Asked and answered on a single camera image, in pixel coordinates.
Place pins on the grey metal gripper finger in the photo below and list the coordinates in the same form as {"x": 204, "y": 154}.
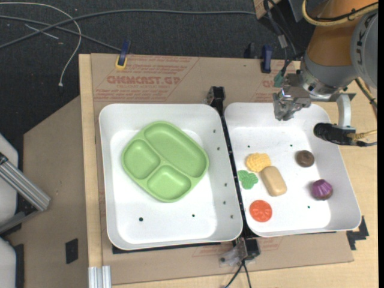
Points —
{"x": 279, "y": 106}
{"x": 291, "y": 109}

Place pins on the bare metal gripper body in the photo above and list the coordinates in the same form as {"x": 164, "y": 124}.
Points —
{"x": 295, "y": 90}

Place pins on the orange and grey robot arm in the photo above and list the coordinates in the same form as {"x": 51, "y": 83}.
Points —
{"x": 336, "y": 40}

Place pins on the white plastic tray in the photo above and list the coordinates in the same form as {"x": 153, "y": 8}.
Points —
{"x": 288, "y": 130}
{"x": 168, "y": 226}

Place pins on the brown toy doughnut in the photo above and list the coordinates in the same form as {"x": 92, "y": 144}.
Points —
{"x": 304, "y": 158}

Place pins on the yellow toy corn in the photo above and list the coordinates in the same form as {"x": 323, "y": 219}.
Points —
{"x": 258, "y": 161}

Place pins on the beige toy bread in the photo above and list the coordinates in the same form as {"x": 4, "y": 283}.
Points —
{"x": 273, "y": 181}

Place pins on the green toy vegetable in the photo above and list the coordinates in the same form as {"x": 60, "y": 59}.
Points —
{"x": 247, "y": 180}

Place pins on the purple toy cupcake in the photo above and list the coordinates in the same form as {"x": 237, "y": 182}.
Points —
{"x": 321, "y": 189}

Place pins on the brown cardboard board red print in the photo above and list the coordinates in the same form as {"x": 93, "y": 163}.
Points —
{"x": 186, "y": 76}

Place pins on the orange toy slice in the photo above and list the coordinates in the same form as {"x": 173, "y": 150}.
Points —
{"x": 260, "y": 211}

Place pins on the green divided plate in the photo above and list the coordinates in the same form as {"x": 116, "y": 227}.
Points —
{"x": 165, "y": 160}

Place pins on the black cylinder on white bracket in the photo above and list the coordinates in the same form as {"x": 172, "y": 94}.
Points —
{"x": 330, "y": 133}

